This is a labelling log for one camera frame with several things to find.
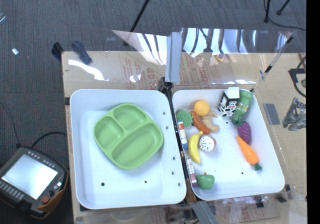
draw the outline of cow print carton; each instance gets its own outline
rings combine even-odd
[[[223,117],[233,117],[240,98],[239,93],[239,87],[229,87],[223,92],[218,106],[218,111]]]

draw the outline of gray carpet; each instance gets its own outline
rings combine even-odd
[[[106,50],[107,30],[129,31],[144,1],[0,0],[0,13],[6,17],[0,22],[0,101],[11,113],[23,146],[50,131],[66,132],[61,63],[52,55],[53,44],[58,41],[64,50],[72,50],[77,39],[87,50]],[[264,22],[266,1],[150,0],[134,31],[168,36],[177,27],[294,30],[296,36],[285,51],[306,52],[307,0],[291,0],[281,15],[276,11],[286,0],[271,0],[270,21]],[[35,148],[69,165],[64,135],[49,135]],[[0,106],[0,161],[8,160],[15,149],[10,118]],[[1,224],[73,223],[70,188],[44,222],[3,202],[0,208]]]

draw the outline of sausage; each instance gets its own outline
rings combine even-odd
[[[199,131],[203,131],[203,134],[208,135],[211,130],[206,127],[198,118],[197,114],[195,111],[191,111],[190,114],[193,116],[193,125],[199,130]]]

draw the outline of white tray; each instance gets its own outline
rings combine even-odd
[[[262,166],[262,170],[257,172],[246,161],[239,147],[238,133],[231,122],[232,117],[222,117],[217,109],[223,92],[223,89],[180,90],[172,97],[175,113],[180,109],[191,111],[197,100],[205,100],[218,115],[216,118],[212,117],[212,121],[219,125],[220,129],[210,133],[210,136],[216,139],[216,148],[209,153],[199,150],[201,163],[193,163],[196,175],[207,172],[215,177],[215,182],[210,190],[193,187],[193,192],[206,201],[279,192],[285,185],[285,178],[256,97],[251,99],[248,111],[243,117],[251,126],[250,146]],[[190,125],[185,128],[185,132],[189,139],[199,131]],[[190,157],[188,150],[184,150],[184,154],[186,158]]]
[[[162,147],[141,166],[124,170],[93,137],[96,121],[121,103],[133,103],[161,128]],[[154,90],[81,89],[70,98],[75,191],[88,209],[168,205],[187,193],[170,105]]]

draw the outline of yellow banana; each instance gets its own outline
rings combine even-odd
[[[193,134],[188,141],[189,155],[191,159],[198,164],[201,162],[198,151],[198,142],[202,134],[204,134],[203,131]]]

